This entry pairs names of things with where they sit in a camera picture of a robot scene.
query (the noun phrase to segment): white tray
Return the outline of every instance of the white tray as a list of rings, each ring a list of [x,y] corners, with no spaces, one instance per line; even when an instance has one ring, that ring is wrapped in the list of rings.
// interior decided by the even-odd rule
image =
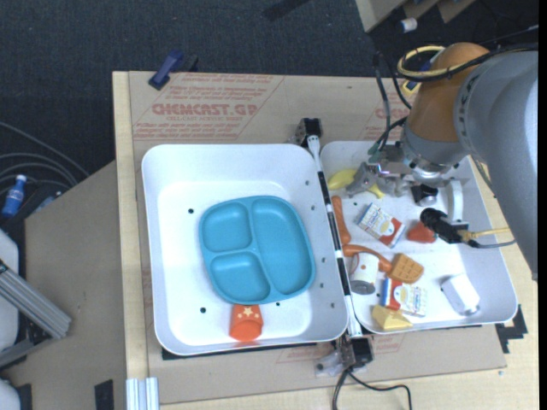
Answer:
[[[371,145],[372,142],[327,144],[321,151],[326,178],[329,179],[333,174],[344,169],[357,169],[368,158],[367,151]],[[457,169],[452,169],[447,177],[461,180],[463,219],[469,223],[469,230],[491,229],[469,161],[464,160]],[[411,331],[502,323],[515,316],[518,308],[516,294],[500,249],[473,249],[463,244],[448,244],[441,239],[437,239],[435,243],[416,243],[409,241],[406,234],[403,234],[395,247],[390,249],[357,226],[353,220],[365,205],[374,202],[410,228],[420,218],[420,213],[424,209],[415,204],[410,192],[399,198],[386,195],[381,199],[368,191],[354,195],[352,198],[348,197],[345,189],[333,190],[332,194],[342,198],[344,219],[350,231],[352,243],[375,249],[388,260],[391,260],[396,253],[404,253],[425,267],[424,274],[416,284],[427,291],[426,316],[406,315],[413,323]],[[448,197],[445,189],[440,189],[438,202],[433,207],[448,213]],[[479,240],[481,243],[496,242],[494,236],[484,236]],[[479,311],[469,316],[457,313],[440,289],[441,283],[449,276],[461,272],[467,273],[480,297]],[[379,272],[375,294],[352,294],[356,317],[365,328],[376,333],[385,333],[372,317],[373,306],[379,303],[378,288],[381,288],[381,280],[384,277],[384,273]]]
[[[150,241],[154,323],[160,344],[178,355],[330,341],[348,313],[332,235],[311,154],[293,144],[167,144],[147,152],[144,196]],[[301,295],[261,305],[253,343],[229,337],[232,304],[213,289],[198,222],[216,203],[270,195],[299,213],[315,257],[315,280]]]

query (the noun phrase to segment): blue object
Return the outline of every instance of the blue object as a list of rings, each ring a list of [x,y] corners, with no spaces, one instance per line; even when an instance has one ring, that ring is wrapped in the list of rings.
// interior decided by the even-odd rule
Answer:
[[[171,50],[160,69],[150,78],[148,83],[157,90],[163,88],[163,86],[169,81],[169,73],[180,67],[183,57],[184,54],[181,51]]]
[[[17,175],[15,185],[9,189],[6,195],[6,202],[2,208],[2,216],[10,219],[17,214],[23,200],[25,199],[25,183],[26,176],[23,174]]]
[[[226,301],[254,305],[303,293],[315,261],[294,207],[275,196],[218,203],[199,221],[209,278]]]

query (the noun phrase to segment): blue divided plate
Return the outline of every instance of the blue divided plate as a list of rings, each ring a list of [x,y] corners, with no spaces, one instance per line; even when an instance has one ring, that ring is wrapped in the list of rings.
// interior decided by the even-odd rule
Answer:
[[[303,223],[279,197],[217,203],[199,221],[199,242],[215,290],[235,304],[282,301],[304,292],[315,277]]]

